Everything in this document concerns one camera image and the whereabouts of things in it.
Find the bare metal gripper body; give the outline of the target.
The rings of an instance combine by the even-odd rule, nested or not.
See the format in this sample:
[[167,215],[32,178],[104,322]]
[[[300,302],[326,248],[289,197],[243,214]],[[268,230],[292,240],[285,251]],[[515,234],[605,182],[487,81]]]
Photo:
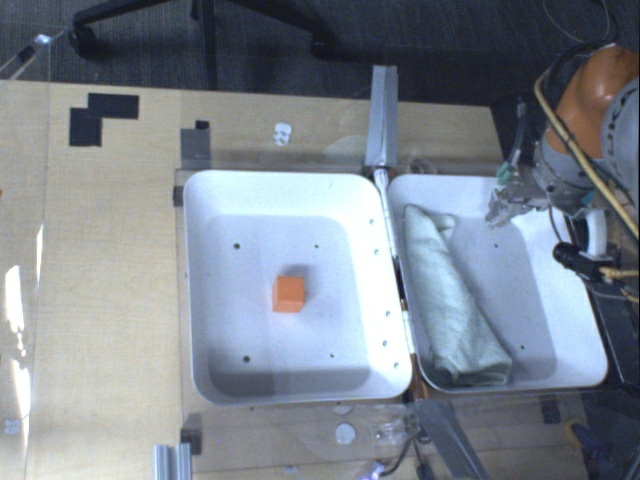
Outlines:
[[549,206],[547,194],[537,183],[532,169],[520,169],[512,174],[500,192],[503,202],[521,204],[521,214],[544,211]]

